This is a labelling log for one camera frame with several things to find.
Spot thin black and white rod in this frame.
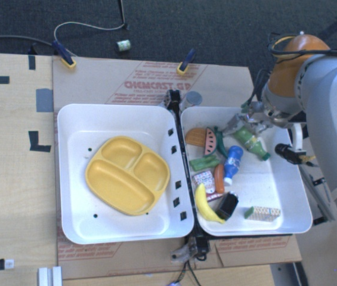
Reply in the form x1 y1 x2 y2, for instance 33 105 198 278
171 101 205 238

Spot patterned carton with green end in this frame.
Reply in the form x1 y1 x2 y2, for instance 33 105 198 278
243 206 282 222

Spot white plastic tray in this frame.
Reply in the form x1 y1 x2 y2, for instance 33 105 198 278
57 103 195 245
180 105 314 237

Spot dark green pepper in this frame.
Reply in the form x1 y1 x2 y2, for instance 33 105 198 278
214 126 229 159

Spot yellow divided plate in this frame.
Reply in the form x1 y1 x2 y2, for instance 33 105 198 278
84 135 171 217

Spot black block with thin wires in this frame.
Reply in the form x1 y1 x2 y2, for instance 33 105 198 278
170 235 211 262
164 89 184 110

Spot black cylinder on white bracket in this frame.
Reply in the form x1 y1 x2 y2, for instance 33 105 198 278
274 123 308 165

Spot blue plastic bottle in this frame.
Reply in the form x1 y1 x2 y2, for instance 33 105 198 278
222 145 245 186

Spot green plastic bottle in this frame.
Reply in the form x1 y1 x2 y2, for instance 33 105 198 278
231 125 271 162

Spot orange sausage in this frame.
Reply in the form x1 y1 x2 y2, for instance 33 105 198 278
213 163 226 194

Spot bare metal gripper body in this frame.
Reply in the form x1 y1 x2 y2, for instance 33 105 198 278
242 101 295 130

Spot red and white packet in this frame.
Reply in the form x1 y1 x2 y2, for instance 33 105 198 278
191 170 223 203

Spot grey can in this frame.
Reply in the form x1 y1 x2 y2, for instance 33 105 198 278
181 91 203 110

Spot small green and white can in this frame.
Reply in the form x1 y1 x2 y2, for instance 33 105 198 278
116 39 132 52

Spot black carton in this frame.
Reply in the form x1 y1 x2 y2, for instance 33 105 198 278
215 190 240 221

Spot brown cardboard board, red print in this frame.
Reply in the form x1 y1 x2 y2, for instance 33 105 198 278
52 55 303 280

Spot pink watermelon slice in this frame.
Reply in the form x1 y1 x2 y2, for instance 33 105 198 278
203 127 218 157

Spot green pea pods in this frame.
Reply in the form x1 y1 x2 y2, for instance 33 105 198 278
189 154 221 172

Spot yellow banana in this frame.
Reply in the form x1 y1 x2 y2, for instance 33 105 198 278
194 183 227 225

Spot orange bread slice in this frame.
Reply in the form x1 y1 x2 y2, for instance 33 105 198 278
184 127 208 148

